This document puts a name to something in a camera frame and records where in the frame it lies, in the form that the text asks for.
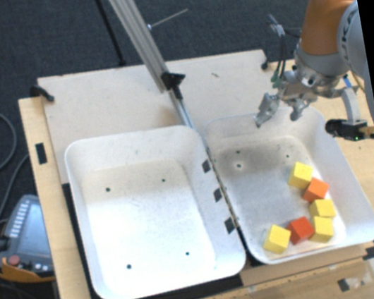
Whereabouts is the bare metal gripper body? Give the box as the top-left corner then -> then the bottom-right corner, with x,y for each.
272,59 -> 347,109

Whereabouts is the orange cube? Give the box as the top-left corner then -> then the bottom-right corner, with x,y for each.
298,175 -> 333,205

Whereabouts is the black cylinder on white bracket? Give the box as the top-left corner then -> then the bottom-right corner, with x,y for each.
318,83 -> 373,147

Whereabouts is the yellow cube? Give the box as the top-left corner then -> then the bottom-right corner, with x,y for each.
304,212 -> 338,247
306,195 -> 338,222
284,158 -> 318,192
259,221 -> 296,258

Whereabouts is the thin black and white rod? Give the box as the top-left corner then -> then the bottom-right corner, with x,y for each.
168,81 -> 243,241

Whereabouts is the pale wood board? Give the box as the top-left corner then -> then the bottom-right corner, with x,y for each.
36,25 -> 374,299

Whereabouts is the white plastic tray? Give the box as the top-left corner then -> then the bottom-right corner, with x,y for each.
61,114 -> 252,299
200,93 -> 374,274

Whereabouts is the red cube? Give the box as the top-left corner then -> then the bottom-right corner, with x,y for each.
284,214 -> 318,247

